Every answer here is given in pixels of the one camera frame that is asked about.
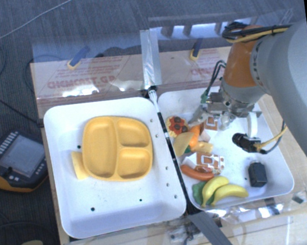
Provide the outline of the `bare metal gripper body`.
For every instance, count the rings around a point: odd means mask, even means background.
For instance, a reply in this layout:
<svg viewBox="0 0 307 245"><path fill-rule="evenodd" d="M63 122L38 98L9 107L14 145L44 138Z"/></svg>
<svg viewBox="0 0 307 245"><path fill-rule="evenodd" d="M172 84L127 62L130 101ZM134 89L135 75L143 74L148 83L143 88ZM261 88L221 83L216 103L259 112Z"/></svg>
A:
<svg viewBox="0 0 307 245"><path fill-rule="evenodd" d="M213 116L228 114L230 121L236 118L246 118L250 113L260 117L262 111L255 110L255 104L243 103L232 99L225 91L203 93L201 104L204 110Z"/></svg>

